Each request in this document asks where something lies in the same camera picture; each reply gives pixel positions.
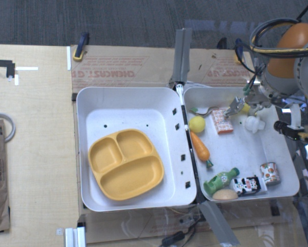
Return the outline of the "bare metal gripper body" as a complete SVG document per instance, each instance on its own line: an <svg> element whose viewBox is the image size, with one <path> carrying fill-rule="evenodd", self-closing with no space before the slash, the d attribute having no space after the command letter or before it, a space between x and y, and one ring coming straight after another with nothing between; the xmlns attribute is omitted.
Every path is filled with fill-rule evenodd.
<svg viewBox="0 0 308 247"><path fill-rule="evenodd" d="M251 110L262 110L270 108L271 102L269 98L261 91L261 86L255 84L252 88L244 91L245 102L249 105Z"/></svg>

